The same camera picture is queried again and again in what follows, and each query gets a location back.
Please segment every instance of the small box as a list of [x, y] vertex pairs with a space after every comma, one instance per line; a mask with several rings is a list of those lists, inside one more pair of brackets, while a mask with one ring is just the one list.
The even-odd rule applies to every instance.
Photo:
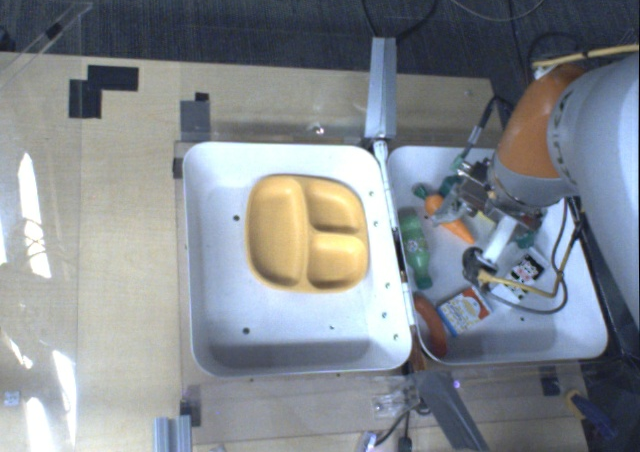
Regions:
[[455, 337], [491, 315], [491, 308], [475, 287], [469, 287], [438, 306], [438, 314]]
[[523, 288], [496, 283], [491, 287], [491, 292], [502, 299], [518, 304], [527, 295], [524, 288], [539, 280], [548, 267], [546, 259], [534, 248], [530, 248], [505, 276], [508, 280], [522, 283]]

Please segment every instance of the wooden table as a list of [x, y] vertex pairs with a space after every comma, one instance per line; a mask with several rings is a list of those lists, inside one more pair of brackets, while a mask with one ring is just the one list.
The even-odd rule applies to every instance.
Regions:
[[[69, 119], [69, 79], [86, 78], [89, 65], [137, 67], [138, 90], [103, 91], [100, 120]], [[61, 283], [53, 292], [31, 291], [29, 303], [47, 309], [36, 320], [48, 325], [55, 338], [36, 359], [46, 363], [51, 350], [62, 347], [75, 362], [77, 450], [150, 450], [153, 419], [177, 414], [183, 390], [184, 336], [171, 168], [174, 143], [180, 137], [180, 101], [193, 100], [196, 92], [209, 94], [214, 137], [216, 132], [223, 136], [228, 131], [225, 123], [242, 123], [246, 132], [261, 122], [291, 125], [284, 134], [291, 138], [303, 135], [317, 121], [329, 129], [359, 120], [364, 123], [367, 79], [366, 73], [355, 72], [51, 55], [32, 63], [13, 89], [0, 93], [1, 112], [26, 109], [35, 120], [29, 140], [36, 175], [41, 163], [53, 162], [48, 171], [78, 185], [65, 189], [62, 183], [56, 185], [58, 178], [54, 177], [53, 185], [44, 183], [46, 175], [37, 178], [43, 180], [38, 191], [45, 241], [58, 236], [60, 248], [63, 239], [70, 247], [79, 245], [77, 258], [66, 262], [78, 270], [68, 272], [68, 285]], [[422, 137], [429, 144], [463, 144], [490, 96], [486, 80], [400, 75], [400, 131], [412, 141]], [[39, 127], [39, 120], [47, 125]], [[498, 137], [498, 122], [493, 118], [483, 144], [495, 145]], [[49, 197], [52, 189], [55, 199]], [[54, 265], [53, 239], [50, 244], [48, 254]], [[2, 281], [0, 295], [18, 282], [18, 274], [11, 276]], [[33, 280], [25, 283], [36, 286]], [[50, 308], [47, 304], [52, 300], [67, 304]], [[2, 297], [0, 315], [11, 319], [15, 302]], [[5, 308], [10, 303], [14, 306]], [[0, 327], [10, 326], [0, 320]], [[0, 449], [28, 450], [25, 380], [30, 378], [10, 358], [13, 353], [3, 349], [0, 367], [6, 363], [7, 368], [0, 371], [0, 387], [21, 391], [22, 401], [0, 413]], [[536, 376], [518, 372], [489, 369], [467, 374], [463, 396], [490, 446], [494, 450], [587, 450], [581, 425], [562, 398], [544, 397]], [[559, 369], [559, 378], [565, 389], [583, 387], [576, 365]], [[57, 381], [50, 381], [53, 400]], [[318, 383], [321, 391], [322, 380], [310, 382]], [[318, 413], [330, 418], [334, 408], [320, 401], [300, 407], [300, 420], [305, 414]], [[357, 426], [342, 421], [336, 431], [320, 436], [242, 441], [257, 435], [255, 421], [232, 412], [241, 408], [238, 398], [230, 395], [222, 402], [227, 404], [227, 414], [236, 415], [226, 421], [225, 432], [239, 440], [225, 443], [227, 452], [351, 452], [359, 436], [354, 432]], [[273, 404], [270, 407], [278, 407], [277, 402]], [[388, 424], [380, 421], [379, 428]], [[63, 443], [56, 450], [72, 449], [68, 419], [53, 419], [50, 427], [53, 439]], [[414, 418], [412, 428], [414, 450], [449, 450], [432, 417]], [[194, 430], [194, 436], [203, 442], [207, 432]], [[388, 443], [386, 450], [394, 450], [395, 441]], [[213, 445], [198, 445], [195, 450], [209, 451]]]

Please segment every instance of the plastic bottle cap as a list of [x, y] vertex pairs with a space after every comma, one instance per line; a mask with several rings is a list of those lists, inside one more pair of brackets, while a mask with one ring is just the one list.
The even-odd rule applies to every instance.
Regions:
[[416, 285], [419, 289], [431, 288], [431, 286], [433, 285], [431, 276], [416, 278]]

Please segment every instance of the metal bracket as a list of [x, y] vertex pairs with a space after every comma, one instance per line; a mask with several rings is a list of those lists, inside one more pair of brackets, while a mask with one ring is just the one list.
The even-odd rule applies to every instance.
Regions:
[[455, 450], [488, 451], [487, 442], [454, 388], [451, 373], [430, 370], [413, 375], [420, 398], [431, 409], [451, 446]]
[[153, 452], [191, 452], [191, 417], [156, 418], [153, 422]]
[[373, 38], [365, 141], [396, 136], [397, 47], [395, 38]]
[[389, 211], [389, 224], [392, 230], [398, 230], [398, 218], [396, 215], [396, 205], [393, 201], [393, 192], [391, 190], [391, 182], [389, 181], [389, 172], [387, 171], [387, 160], [389, 158], [389, 148], [383, 140], [374, 141], [372, 146], [373, 156], [380, 166], [380, 175], [382, 177], [382, 185], [384, 186], [384, 197], [387, 201], [387, 210]]
[[180, 138], [191, 143], [211, 140], [211, 106], [208, 94], [196, 93], [195, 100], [180, 102]]

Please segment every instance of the yellow cable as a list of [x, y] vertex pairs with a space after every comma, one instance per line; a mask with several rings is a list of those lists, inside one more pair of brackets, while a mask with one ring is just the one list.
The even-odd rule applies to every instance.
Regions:
[[567, 261], [569, 260], [570, 253], [571, 253], [571, 243], [569, 243], [566, 251], [564, 252], [564, 256], [562, 257], [562, 262], [560, 263], [560, 267], [558, 268], [558, 272], [556, 273], [556, 281], [553, 284], [553, 290], [551, 292], [546, 292], [544, 290], [540, 290], [537, 287], [525, 285], [524, 283], [520, 283], [519, 281], [508, 280], [506, 278], [499, 278], [498, 276], [494, 276], [493, 274], [488, 273], [484, 269], [480, 269], [480, 272], [478, 272], [478, 282], [480, 283], [481, 287], [488, 283], [500, 283], [501, 285], [508, 285], [510, 287], [519, 288], [524, 292], [531, 292], [532, 294], [536, 294], [541, 297], [547, 297], [549, 299], [553, 299], [558, 294], [560, 281], [562, 281], [562, 278], [564, 276], [564, 268], [567, 265]]
[[619, 45], [617, 47], [596, 48], [588, 52], [577, 52], [566, 56], [555, 57], [553, 59], [543, 59], [531, 63], [532, 68], [546, 68], [556, 64], [571, 63], [573, 61], [581, 61], [583, 59], [591, 59], [593, 57], [613, 56], [616, 54], [627, 54], [630, 52], [638, 52], [638, 43], [633, 45]]

